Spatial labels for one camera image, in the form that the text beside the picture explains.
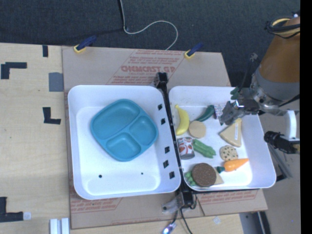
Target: yellow banana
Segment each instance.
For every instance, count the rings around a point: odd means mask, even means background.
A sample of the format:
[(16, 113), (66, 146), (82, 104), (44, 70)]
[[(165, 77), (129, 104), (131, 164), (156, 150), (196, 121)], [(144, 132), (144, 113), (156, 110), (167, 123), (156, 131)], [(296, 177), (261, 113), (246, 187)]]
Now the yellow banana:
[(189, 128), (190, 118), (189, 118), (188, 113), (184, 109), (179, 108), (178, 105), (175, 105), (175, 108), (177, 109), (177, 111), (179, 113), (179, 117), (180, 117), (180, 124), (179, 124), (178, 128), (176, 129), (175, 134), (176, 135), (182, 135)]

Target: blue plate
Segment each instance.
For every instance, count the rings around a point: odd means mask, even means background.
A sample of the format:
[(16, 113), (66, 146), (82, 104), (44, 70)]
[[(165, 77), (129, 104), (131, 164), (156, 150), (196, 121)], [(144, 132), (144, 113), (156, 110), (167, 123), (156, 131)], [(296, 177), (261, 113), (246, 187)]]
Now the blue plate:
[(91, 120), (91, 132), (101, 147), (119, 161), (130, 161), (157, 139), (153, 120), (136, 103), (120, 99), (106, 106)]

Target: toy carrot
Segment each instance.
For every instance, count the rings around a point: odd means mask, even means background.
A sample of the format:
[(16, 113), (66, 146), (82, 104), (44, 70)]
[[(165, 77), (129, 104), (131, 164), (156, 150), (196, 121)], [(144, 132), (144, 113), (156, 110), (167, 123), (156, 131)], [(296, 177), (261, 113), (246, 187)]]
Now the toy carrot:
[(232, 172), (236, 170), (237, 168), (241, 167), (247, 161), (249, 161), (248, 158), (238, 158), (238, 159), (228, 160), (224, 162), (223, 166), (218, 166), (216, 170), (218, 171), (218, 173), (222, 171)]

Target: dark green vegetable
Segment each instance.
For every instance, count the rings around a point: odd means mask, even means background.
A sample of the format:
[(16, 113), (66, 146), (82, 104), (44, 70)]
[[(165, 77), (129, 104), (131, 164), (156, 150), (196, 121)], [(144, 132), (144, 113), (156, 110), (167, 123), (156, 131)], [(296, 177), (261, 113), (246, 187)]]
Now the dark green vegetable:
[(213, 158), (216, 155), (215, 150), (211, 146), (205, 145), (203, 142), (198, 139), (193, 139), (193, 149), (196, 152), (199, 152), (205, 157)]
[(195, 120), (203, 122), (207, 120), (208, 118), (210, 118), (214, 113), (215, 113), (215, 107), (213, 105), (210, 105), (209, 107), (207, 107), (206, 111)]

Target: orange carrot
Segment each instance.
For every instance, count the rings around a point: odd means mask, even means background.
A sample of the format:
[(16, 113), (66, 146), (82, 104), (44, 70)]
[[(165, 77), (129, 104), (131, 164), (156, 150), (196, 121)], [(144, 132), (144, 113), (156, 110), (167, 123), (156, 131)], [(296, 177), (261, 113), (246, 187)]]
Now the orange carrot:
[(249, 161), (248, 158), (232, 159), (232, 160), (225, 161), (223, 166), (226, 172), (231, 172), (241, 167), (247, 161)]

